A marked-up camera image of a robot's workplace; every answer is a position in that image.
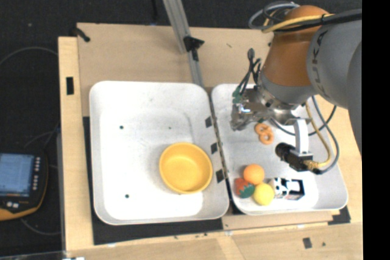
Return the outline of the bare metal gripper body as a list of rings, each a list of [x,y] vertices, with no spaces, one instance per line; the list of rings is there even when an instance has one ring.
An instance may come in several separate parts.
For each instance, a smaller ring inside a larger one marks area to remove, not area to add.
[[[232,93],[232,112],[244,118],[259,117],[259,122],[273,119],[281,125],[291,125],[293,111],[306,101],[304,88],[279,88],[272,94],[266,88],[238,88]]]

